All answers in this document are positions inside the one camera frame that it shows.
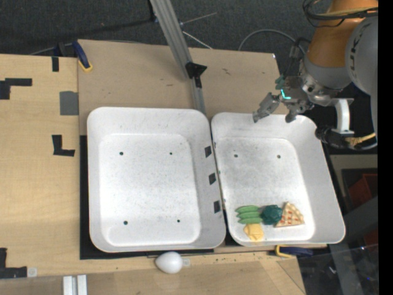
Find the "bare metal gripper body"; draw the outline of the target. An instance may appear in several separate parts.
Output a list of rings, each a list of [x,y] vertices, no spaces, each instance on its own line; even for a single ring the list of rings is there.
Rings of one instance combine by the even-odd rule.
[[[328,88],[312,76],[286,76],[279,80],[281,101],[296,110],[305,111],[313,105],[329,106],[338,95],[338,90]]]

